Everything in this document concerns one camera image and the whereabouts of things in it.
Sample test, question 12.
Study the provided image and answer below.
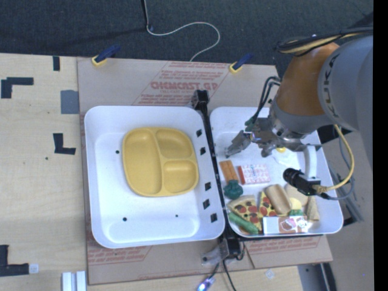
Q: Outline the small pizza slice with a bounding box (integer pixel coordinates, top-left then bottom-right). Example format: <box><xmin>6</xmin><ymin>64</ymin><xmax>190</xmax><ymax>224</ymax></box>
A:
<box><xmin>257</xmin><ymin>190</ymin><xmax>278</xmax><ymax>218</ymax></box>

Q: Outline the green broccoli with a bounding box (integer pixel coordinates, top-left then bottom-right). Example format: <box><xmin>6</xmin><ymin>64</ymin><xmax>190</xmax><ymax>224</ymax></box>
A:
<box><xmin>222</xmin><ymin>179</ymin><xmax>244</xmax><ymax>200</ymax></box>

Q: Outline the red and white packet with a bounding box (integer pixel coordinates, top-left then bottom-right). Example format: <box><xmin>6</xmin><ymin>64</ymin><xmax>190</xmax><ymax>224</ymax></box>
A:
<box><xmin>236</xmin><ymin>164</ymin><xmax>272</xmax><ymax>186</ymax></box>

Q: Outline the tan hot dog bun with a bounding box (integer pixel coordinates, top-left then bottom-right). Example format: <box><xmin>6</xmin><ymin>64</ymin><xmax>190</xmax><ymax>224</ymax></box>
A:
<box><xmin>264</xmin><ymin>184</ymin><xmax>293</xmax><ymax>218</ymax></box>

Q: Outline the black block with thin wires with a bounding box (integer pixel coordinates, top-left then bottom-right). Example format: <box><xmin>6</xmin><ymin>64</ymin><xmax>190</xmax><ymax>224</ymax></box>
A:
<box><xmin>216</xmin><ymin>237</ymin><xmax>244</xmax><ymax>259</ymax></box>
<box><xmin>190</xmin><ymin>89</ymin><xmax>211</xmax><ymax>110</ymax></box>

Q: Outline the white fried egg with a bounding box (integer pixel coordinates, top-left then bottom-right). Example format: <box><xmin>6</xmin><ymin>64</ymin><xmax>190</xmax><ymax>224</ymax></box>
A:
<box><xmin>270</xmin><ymin>145</ymin><xmax>301</xmax><ymax>169</ymax></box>

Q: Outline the white plastic tray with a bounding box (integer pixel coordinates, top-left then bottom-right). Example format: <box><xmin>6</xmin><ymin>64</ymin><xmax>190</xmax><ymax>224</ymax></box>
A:
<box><xmin>84</xmin><ymin>105</ymin><xmax>226</xmax><ymax>250</ymax></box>
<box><xmin>209</xmin><ymin>106</ymin><xmax>344</xmax><ymax>239</ymax></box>

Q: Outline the tan round biscuit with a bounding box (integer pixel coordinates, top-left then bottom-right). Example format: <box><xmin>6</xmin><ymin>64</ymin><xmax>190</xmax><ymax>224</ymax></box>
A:
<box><xmin>284</xmin><ymin>183</ymin><xmax>309</xmax><ymax>206</ymax></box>

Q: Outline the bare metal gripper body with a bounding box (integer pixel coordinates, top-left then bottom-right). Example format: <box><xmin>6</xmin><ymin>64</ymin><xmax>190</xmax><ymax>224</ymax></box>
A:
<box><xmin>243</xmin><ymin>116</ymin><xmax>307</xmax><ymax>153</ymax></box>

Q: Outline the green pickle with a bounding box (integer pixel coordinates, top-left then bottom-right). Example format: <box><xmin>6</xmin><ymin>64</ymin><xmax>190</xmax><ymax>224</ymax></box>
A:
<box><xmin>227</xmin><ymin>212</ymin><xmax>259</xmax><ymax>235</ymax></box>

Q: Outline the yellow divided plate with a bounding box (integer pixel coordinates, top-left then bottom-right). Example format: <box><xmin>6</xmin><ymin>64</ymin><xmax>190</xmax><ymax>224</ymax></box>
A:
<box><xmin>121</xmin><ymin>127</ymin><xmax>200</xmax><ymax>198</ymax></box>

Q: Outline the brown cardboard board red print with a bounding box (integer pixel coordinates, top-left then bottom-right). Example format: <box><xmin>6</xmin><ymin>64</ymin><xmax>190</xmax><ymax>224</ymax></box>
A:
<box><xmin>76</xmin><ymin>56</ymin><xmax>333</xmax><ymax>286</ymax></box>

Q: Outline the black cylinder on white bracket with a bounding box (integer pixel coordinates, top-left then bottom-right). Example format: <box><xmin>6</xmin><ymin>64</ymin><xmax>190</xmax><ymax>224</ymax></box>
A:
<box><xmin>282</xmin><ymin>144</ymin><xmax>322</xmax><ymax>197</ymax></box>

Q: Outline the white carton with brown print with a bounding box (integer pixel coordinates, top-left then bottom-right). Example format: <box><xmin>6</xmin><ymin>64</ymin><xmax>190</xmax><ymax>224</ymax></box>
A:
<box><xmin>262</xmin><ymin>215</ymin><xmax>312</xmax><ymax>236</ymax></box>

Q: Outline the large pizza slice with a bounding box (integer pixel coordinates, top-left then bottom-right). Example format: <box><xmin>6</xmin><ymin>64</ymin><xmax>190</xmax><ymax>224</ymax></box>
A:
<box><xmin>227</xmin><ymin>195</ymin><xmax>263</xmax><ymax>233</ymax></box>

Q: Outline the orange wafer biscuit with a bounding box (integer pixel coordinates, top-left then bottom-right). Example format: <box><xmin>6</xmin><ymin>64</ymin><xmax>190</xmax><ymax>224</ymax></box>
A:
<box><xmin>218</xmin><ymin>159</ymin><xmax>241</xmax><ymax>184</ymax></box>

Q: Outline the tan triangular bread slice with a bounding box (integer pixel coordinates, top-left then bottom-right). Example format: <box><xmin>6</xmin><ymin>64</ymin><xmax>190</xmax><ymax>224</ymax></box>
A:
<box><xmin>305</xmin><ymin>195</ymin><xmax>321</xmax><ymax>222</ymax></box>

